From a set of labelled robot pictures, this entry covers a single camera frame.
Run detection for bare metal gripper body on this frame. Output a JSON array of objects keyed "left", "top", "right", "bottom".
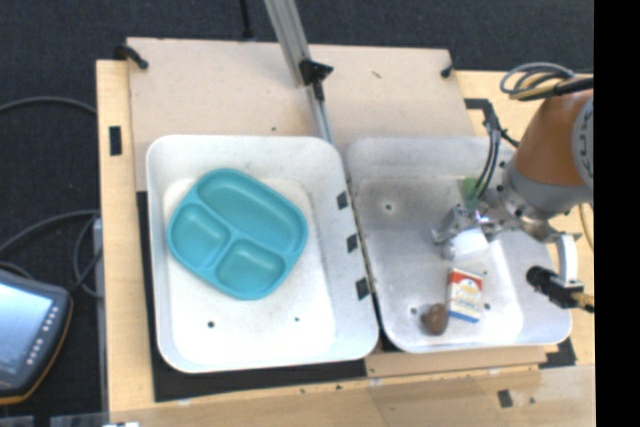
[{"left": 465, "top": 187, "right": 569, "bottom": 244}]

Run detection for white block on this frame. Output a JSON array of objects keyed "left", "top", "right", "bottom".
[{"left": 451, "top": 228, "right": 491, "bottom": 261}]

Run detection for white plastic tray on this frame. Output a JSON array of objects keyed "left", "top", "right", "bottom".
[
  {"left": 145, "top": 134, "right": 380, "bottom": 374},
  {"left": 343, "top": 135, "right": 574, "bottom": 355}
]

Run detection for red white blue carton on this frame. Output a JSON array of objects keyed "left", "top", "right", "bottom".
[{"left": 445, "top": 267, "right": 486, "bottom": 325}]

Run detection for thin black and white rod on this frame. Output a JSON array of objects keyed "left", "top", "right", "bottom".
[{"left": 344, "top": 178, "right": 380, "bottom": 314}]

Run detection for brown rounded toy food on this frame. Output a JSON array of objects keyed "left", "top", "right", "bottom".
[{"left": 419, "top": 302, "right": 450, "bottom": 336}]

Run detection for blue divided plate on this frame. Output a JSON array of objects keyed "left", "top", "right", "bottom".
[{"left": 166, "top": 167, "right": 310, "bottom": 302}]

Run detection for pale brown flat board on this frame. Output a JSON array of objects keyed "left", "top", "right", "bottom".
[{"left": 124, "top": 37, "right": 550, "bottom": 379}]

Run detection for black cylinder on white bracket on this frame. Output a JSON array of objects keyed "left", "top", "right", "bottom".
[{"left": 525, "top": 233, "right": 586, "bottom": 310}]

